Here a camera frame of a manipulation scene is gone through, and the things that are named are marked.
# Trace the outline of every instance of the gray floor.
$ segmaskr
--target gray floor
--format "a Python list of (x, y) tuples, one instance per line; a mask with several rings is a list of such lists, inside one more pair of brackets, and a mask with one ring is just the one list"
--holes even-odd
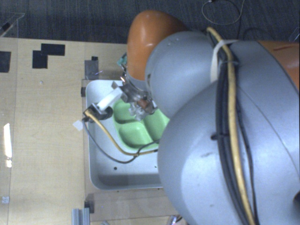
[[(241, 20), (213, 25), (203, 17), (207, 0), (0, 0), (0, 14), (23, 12), (19, 37), (126, 43), (139, 12), (157, 9), (181, 19), (190, 29), (216, 28), (224, 38), (288, 40), (299, 27), (300, 0), (247, 0)], [(234, 21), (243, 0), (216, 0), (204, 8), (218, 23)], [(5, 16), (0, 17), (3, 25)]]

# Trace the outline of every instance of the wooden table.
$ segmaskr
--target wooden table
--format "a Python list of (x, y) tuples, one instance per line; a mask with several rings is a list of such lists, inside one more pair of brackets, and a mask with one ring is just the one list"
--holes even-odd
[[(49, 55), (48, 69), (33, 69), (32, 51), (42, 43), (64, 44), (65, 56)], [(10, 123), (13, 140), (12, 168), (0, 160), (0, 196), (10, 197), (0, 204), (0, 225), (69, 225), (72, 209), (82, 209), (88, 195), (108, 204), (105, 213), (91, 214), (92, 221), (165, 224), (176, 211), (163, 190), (117, 193), (91, 185), (86, 137), (73, 126), (82, 118), (84, 60), (98, 56), (100, 69), (115, 74), (126, 45), (0, 38), (0, 51), (12, 53), (9, 73), (0, 73), (0, 126)], [(149, 210), (132, 212), (141, 202)], [(156, 202), (165, 211), (155, 214)]]

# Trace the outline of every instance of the green divided plate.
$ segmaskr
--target green divided plate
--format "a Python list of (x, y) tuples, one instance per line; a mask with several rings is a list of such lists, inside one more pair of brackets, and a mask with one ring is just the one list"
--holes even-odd
[[(160, 139), (169, 122), (169, 119), (159, 109), (143, 120), (136, 121), (129, 114), (130, 104), (124, 103), (122, 99), (115, 102), (112, 108), (112, 117), (118, 136), (122, 144), (130, 150), (137, 150), (145, 144)], [(157, 147), (158, 144), (155, 143), (147, 147), (147, 150)]]

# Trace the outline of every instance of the yellow cable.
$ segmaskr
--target yellow cable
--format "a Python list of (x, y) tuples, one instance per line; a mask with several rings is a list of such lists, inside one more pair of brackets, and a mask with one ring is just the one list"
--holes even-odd
[(146, 151), (146, 152), (140, 152), (140, 153), (130, 153), (130, 152), (126, 152), (124, 151), (118, 144), (117, 142), (114, 140), (114, 138), (112, 137), (112, 135), (109, 133), (109, 131), (103, 126), (103, 124), (90, 112), (89, 109), (87, 109), (84, 114), (89, 117), (90, 119), (92, 119), (104, 132), (105, 134), (109, 137), (109, 139), (112, 141), (112, 143), (115, 145), (115, 147), (123, 154), (128, 155), (128, 156), (134, 156), (134, 157), (138, 157), (139, 155), (146, 155), (146, 154), (150, 154), (155, 152), (156, 150), (150, 150), (150, 151)]
[[(222, 40), (221, 36), (213, 28), (208, 27), (206, 31), (211, 33), (218, 42)], [(239, 188), (239, 193), (242, 199), (243, 207), (247, 215), (247, 220), (250, 225), (255, 225), (255, 220), (248, 199), (244, 174), (240, 160), (240, 148), (236, 125), (236, 78), (234, 66), (232, 63), (233, 55), (227, 45), (223, 45), (222, 48), (226, 53), (228, 60), (228, 124), (234, 172), (237, 179), (237, 185)]]

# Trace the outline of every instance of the sink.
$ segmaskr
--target sink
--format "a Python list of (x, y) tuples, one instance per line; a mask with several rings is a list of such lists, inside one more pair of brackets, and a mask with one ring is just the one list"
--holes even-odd
[[(115, 81), (119, 86), (122, 81)], [(86, 88), (86, 103), (98, 103), (113, 89), (113, 80), (94, 80)], [(142, 121), (130, 116), (129, 104), (118, 100), (112, 106), (113, 116), (101, 121), (118, 145), (127, 152), (135, 152), (140, 146), (161, 137), (169, 119), (159, 110)], [(99, 146), (110, 156), (127, 161), (132, 156), (120, 153), (107, 135), (95, 123), (88, 124), (89, 131)], [(158, 147), (155, 143), (142, 151)], [(142, 155), (129, 164), (120, 164), (103, 155), (91, 139), (89, 139), (90, 179), (93, 185), (103, 190), (161, 188), (158, 175), (157, 153)]]

